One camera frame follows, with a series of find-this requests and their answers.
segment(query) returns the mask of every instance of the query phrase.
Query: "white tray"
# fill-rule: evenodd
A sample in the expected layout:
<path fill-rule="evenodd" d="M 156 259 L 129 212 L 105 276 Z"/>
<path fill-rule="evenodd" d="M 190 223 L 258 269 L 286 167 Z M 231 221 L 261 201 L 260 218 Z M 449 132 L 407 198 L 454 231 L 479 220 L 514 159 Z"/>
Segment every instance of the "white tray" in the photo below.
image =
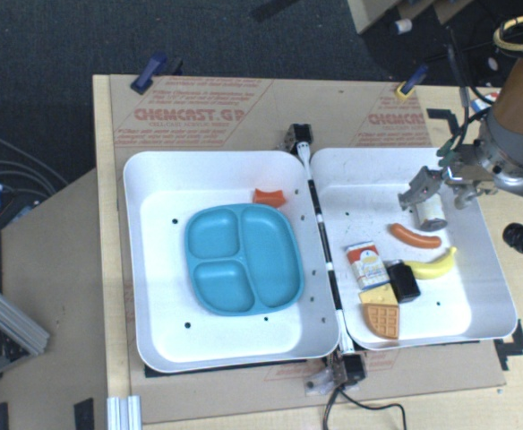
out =
<path fill-rule="evenodd" d="M 364 348 L 386 349 L 503 338 L 517 316 L 477 203 L 463 211 L 442 188 L 443 245 L 419 250 L 388 232 L 415 227 L 399 193 L 435 149 L 327 149 L 312 158 L 341 302 L 350 336 Z M 324 357 L 339 341 L 313 204 L 301 162 L 282 151 L 158 151 L 134 155 L 124 168 L 133 261 L 136 336 L 151 368 L 176 373 L 220 366 Z M 207 311 L 195 297 L 184 258 L 184 228 L 197 211 L 250 202 L 255 188 L 282 190 L 280 210 L 294 230 L 305 289 L 292 306 L 239 317 Z M 375 336 L 362 316 L 359 287 L 344 249 L 373 240 L 384 261 L 431 261 L 455 245 L 456 265 L 440 279 L 419 281 L 421 296 L 400 305 L 398 340 Z"/>

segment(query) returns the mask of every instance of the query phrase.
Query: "blue divided plate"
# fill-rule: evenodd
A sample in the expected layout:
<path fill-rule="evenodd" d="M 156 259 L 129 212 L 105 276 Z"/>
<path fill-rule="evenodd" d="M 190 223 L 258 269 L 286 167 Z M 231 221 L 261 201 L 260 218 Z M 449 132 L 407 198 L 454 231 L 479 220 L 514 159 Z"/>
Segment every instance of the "blue divided plate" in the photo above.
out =
<path fill-rule="evenodd" d="M 304 290 L 296 238 L 273 207 L 247 203 L 199 211 L 186 225 L 184 246 L 194 293 L 216 314 L 275 312 Z"/>

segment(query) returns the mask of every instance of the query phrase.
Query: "black floor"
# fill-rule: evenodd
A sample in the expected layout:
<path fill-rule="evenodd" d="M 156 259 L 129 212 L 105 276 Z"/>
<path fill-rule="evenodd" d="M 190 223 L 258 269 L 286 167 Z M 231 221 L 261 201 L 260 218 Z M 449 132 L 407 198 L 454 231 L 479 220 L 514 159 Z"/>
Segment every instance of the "black floor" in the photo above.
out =
<path fill-rule="evenodd" d="M 502 86 L 512 61 L 485 67 L 491 36 L 522 14 L 523 0 L 476 0 L 450 22 L 462 47 L 484 44 L 467 51 L 476 84 Z M 398 18 L 360 36 L 347 0 L 0 0 L 0 138 L 72 182 L 94 168 L 92 75 L 139 73 L 157 50 L 185 75 L 315 80 L 402 81 L 436 57 L 425 83 L 454 84 L 433 9 L 391 35 Z M 0 144 L 4 159 L 31 164 Z"/>

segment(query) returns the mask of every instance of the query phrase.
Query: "sausage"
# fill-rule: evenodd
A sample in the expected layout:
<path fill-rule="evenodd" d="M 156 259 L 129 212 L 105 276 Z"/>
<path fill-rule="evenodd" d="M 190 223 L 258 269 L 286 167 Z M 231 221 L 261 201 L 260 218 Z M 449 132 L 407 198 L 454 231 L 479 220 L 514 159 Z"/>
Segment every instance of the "sausage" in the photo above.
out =
<path fill-rule="evenodd" d="M 390 225 L 391 234 L 404 242 L 418 248 L 438 248 L 441 246 L 441 238 L 438 236 L 422 236 L 405 228 L 399 223 Z"/>

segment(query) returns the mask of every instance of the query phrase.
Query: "banana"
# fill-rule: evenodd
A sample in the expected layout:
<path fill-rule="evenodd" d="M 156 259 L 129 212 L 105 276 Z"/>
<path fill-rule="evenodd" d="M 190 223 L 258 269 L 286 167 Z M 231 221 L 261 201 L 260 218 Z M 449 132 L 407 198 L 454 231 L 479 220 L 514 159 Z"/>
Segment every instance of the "banana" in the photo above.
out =
<path fill-rule="evenodd" d="M 447 272 L 454 266 L 454 254 L 457 247 L 451 247 L 446 254 L 432 262 L 405 262 L 411 268 L 416 279 L 428 280 L 436 279 Z"/>

